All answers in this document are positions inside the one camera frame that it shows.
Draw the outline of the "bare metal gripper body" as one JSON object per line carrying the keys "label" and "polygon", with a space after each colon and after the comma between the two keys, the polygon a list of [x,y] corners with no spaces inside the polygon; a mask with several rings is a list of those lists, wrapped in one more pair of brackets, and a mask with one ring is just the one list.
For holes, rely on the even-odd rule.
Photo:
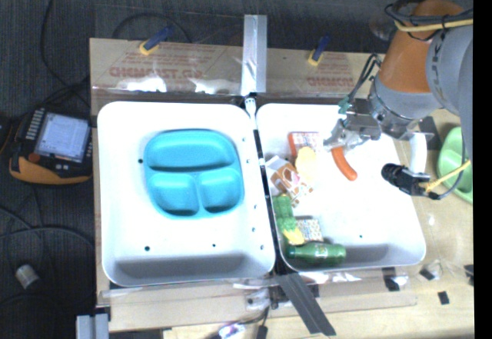
{"label": "bare metal gripper body", "polygon": [[343,100],[339,105],[339,113],[344,117],[347,138],[360,137],[367,141],[377,141],[381,138],[381,127],[372,115],[370,102],[365,98],[355,98],[353,101]]}

